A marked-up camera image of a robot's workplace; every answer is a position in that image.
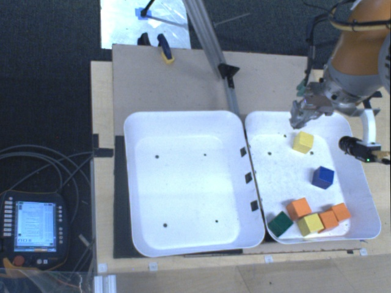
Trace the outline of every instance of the blue block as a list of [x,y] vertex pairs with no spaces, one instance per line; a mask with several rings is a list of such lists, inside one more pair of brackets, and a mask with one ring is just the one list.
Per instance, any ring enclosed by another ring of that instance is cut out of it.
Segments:
[[144,10],[144,8],[143,7],[139,7],[139,8],[137,8],[137,9],[134,9],[134,13],[136,14],[136,16],[137,16],[137,18],[139,19],[139,20],[147,20],[148,19],[148,17],[147,16],[152,16],[152,12],[151,12],[151,10],[148,10],[147,11],[147,16],[146,17],[142,17],[141,16],[141,11],[143,11]]
[[323,166],[320,166],[313,173],[312,184],[316,187],[327,189],[332,185],[334,180],[334,171]]

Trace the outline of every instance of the lit display screen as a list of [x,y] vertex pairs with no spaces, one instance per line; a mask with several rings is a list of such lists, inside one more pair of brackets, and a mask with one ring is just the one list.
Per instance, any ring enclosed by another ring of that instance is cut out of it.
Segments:
[[56,251],[56,204],[17,201],[14,251]]

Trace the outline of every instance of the green cube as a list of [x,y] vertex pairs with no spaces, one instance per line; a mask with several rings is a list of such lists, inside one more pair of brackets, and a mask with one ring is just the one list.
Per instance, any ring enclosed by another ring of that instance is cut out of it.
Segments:
[[269,230],[271,230],[276,237],[281,236],[281,234],[286,232],[291,225],[293,225],[293,221],[283,211],[268,223]]

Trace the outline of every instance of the emergency stop button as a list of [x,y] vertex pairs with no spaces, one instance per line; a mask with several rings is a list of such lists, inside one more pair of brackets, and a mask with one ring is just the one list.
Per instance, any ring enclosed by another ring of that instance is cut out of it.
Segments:
[[24,264],[24,257],[21,255],[15,256],[13,259],[13,265],[16,267],[21,267]]

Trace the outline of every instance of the yellow cube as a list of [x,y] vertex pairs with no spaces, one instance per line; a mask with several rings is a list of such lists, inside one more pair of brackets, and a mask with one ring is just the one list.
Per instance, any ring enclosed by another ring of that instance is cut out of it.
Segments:
[[293,149],[306,154],[313,146],[313,135],[304,131],[299,132],[293,141]]
[[312,232],[324,229],[318,214],[311,214],[303,217],[298,221],[298,226],[304,237]]

